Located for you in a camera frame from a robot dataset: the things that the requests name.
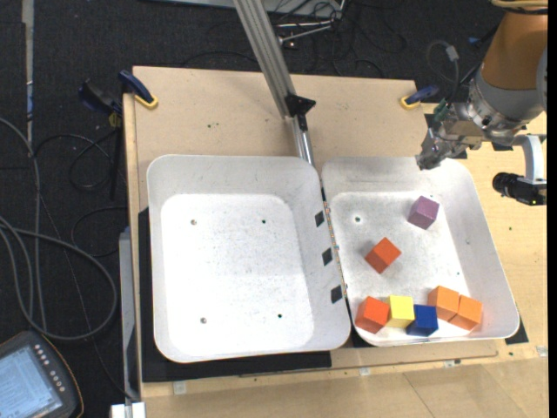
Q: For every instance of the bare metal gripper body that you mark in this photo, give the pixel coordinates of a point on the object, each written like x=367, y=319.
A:
x=461, y=131

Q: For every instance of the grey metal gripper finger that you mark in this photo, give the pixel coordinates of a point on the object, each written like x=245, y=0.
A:
x=444, y=151
x=427, y=155

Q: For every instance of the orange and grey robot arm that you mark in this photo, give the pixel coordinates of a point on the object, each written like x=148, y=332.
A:
x=513, y=50

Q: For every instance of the purple cube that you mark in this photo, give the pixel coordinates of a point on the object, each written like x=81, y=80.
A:
x=423, y=212

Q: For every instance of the white plastic tray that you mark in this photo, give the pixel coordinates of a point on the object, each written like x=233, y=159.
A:
x=235, y=268
x=431, y=259

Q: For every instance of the dark orange cube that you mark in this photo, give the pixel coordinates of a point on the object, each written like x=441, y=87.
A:
x=372, y=314
x=383, y=255

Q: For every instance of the light orange cube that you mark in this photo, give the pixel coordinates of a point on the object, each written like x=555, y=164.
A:
x=467, y=312
x=444, y=302

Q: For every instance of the yellow cube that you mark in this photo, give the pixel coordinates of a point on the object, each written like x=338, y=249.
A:
x=400, y=311

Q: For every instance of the blue cube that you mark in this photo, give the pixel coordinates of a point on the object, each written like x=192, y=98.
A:
x=423, y=320

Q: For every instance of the pale wood board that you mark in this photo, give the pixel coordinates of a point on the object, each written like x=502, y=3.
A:
x=217, y=116

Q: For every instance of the black cylinder on white bracket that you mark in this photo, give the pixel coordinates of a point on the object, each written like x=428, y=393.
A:
x=520, y=187

